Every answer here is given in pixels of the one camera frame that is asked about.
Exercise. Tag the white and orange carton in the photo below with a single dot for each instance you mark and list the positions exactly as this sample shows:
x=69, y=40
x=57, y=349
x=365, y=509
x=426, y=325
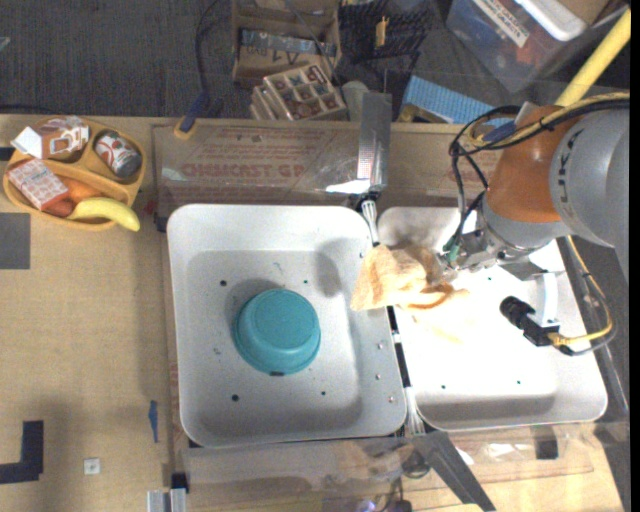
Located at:
x=55, y=140

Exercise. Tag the orange carrot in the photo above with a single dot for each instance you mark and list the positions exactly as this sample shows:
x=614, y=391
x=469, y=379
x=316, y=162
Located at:
x=80, y=191

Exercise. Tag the white plastic tray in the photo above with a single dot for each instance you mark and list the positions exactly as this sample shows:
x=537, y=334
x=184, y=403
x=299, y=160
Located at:
x=500, y=370
x=280, y=240

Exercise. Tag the brown cardboard board red print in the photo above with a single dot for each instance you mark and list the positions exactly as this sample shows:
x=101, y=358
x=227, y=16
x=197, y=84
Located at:
x=240, y=165

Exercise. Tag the teal bowl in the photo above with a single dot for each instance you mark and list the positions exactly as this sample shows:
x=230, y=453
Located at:
x=277, y=332

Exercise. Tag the red and white can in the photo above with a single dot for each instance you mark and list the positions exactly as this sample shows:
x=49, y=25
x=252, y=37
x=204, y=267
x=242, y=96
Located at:
x=117, y=154

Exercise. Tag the red and white packet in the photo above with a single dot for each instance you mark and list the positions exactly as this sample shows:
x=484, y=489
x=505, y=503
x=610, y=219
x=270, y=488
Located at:
x=37, y=184

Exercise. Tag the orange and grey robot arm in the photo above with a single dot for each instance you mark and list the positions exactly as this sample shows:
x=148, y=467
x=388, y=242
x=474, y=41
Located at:
x=590, y=165

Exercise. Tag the orange divided plate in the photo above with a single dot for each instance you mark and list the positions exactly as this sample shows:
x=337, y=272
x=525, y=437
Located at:
x=107, y=186

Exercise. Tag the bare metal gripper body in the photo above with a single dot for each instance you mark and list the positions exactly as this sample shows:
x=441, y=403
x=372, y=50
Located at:
x=475, y=255

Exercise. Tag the yellow banana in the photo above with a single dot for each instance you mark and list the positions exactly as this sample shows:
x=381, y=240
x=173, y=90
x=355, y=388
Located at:
x=107, y=209

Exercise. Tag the black cylinder on white bracket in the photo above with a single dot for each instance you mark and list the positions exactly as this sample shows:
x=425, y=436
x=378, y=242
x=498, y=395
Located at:
x=520, y=312

